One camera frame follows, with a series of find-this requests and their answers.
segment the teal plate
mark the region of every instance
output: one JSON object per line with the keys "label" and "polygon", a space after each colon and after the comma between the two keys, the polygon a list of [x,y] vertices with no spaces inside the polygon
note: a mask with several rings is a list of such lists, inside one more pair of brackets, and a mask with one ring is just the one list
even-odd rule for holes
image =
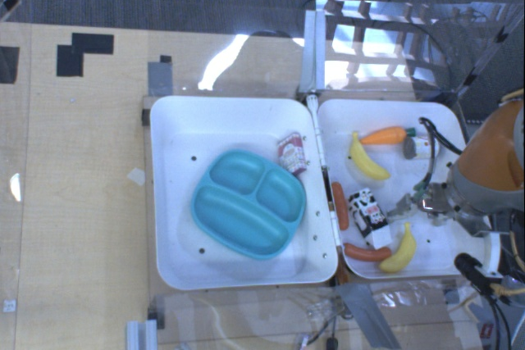
{"label": "teal plate", "polygon": [[194,191],[191,214],[220,243],[263,260],[288,246],[305,206],[304,187],[290,172],[235,149],[210,165]]}

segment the wooden table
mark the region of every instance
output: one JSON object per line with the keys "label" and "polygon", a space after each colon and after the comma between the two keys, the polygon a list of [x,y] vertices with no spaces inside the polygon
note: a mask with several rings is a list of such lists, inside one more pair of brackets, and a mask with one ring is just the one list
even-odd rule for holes
{"label": "wooden table", "polygon": [[[0,314],[0,348],[124,348],[126,322],[145,320],[149,304],[145,187],[128,178],[134,169],[145,170],[140,117],[148,62],[171,56],[176,90],[191,93],[206,65],[234,36],[1,25],[0,45],[19,47],[20,60],[16,83],[0,84],[0,157],[8,163],[0,176],[4,183],[14,171],[20,173],[23,189],[21,202],[5,185],[0,196],[0,298],[17,300],[16,311]],[[57,77],[57,45],[71,45],[74,32],[112,34],[114,52],[85,54],[84,77]],[[279,85],[293,97],[302,58],[293,45],[289,39],[260,38],[249,54],[239,56],[239,69],[247,66],[250,72],[224,77]],[[428,306],[386,310],[404,348],[461,343],[481,348],[470,318],[455,311],[453,322],[442,292],[431,295],[435,301]],[[297,316],[283,305],[275,313],[257,305],[251,311],[268,311],[268,323]],[[179,315],[198,325],[199,314],[186,309]],[[242,335],[235,333],[235,306],[224,302],[215,313],[206,326],[209,338]],[[309,332],[320,325],[305,326]],[[344,331],[338,334],[340,348],[369,348],[355,321],[339,323],[339,330]],[[290,332],[245,335],[232,348],[288,349],[295,337]],[[220,339],[189,343],[192,349],[227,346]],[[323,346],[319,340],[317,348]]]}

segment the white sticker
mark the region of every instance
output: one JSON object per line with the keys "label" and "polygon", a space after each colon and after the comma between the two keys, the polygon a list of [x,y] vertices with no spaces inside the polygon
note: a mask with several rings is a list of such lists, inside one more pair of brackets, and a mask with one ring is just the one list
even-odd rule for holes
{"label": "white sticker", "polygon": [[140,186],[146,183],[146,173],[139,168],[134,168],[131,170],[131,172],[128,174],[128,178]]}
{"label": "white sticker", "polygon": [[5,300],[3,301],[3,311],[4,312],[15,312],[16,311],[16,300]]}

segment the banana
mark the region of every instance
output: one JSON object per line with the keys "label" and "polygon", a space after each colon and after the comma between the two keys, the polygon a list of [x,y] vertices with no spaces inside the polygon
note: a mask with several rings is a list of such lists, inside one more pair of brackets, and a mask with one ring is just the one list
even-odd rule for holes
{"label": "banana", "polygon": [[388,170],[376,164],[367,152],[364,150],[363,145],[359,141],[358,132],[352,133],[352,144],[350,145],[349,155],[355,162],[355,165],[370,178],[375,180],[386,180],[390,178]]}
{"label": "banana", "polygon": [[414,239],[412,232],[410,232],[410,224],[405,222],[404,234],[399,244],[397,251],[392,256],[386,258],[381,262],[379,268],[385,273],[397,273],[403,270],[413,258],[416,253],[416,239]]}

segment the orange carrot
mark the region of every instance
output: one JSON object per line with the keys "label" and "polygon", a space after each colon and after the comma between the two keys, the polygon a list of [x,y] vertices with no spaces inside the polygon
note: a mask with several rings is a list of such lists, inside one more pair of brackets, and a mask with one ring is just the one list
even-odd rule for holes
{"label": "orange carrot", "polygon": [[407,130],[403,127],[388,127],[375,131],[361,139],[361,144],[396,144],[407,137]]}

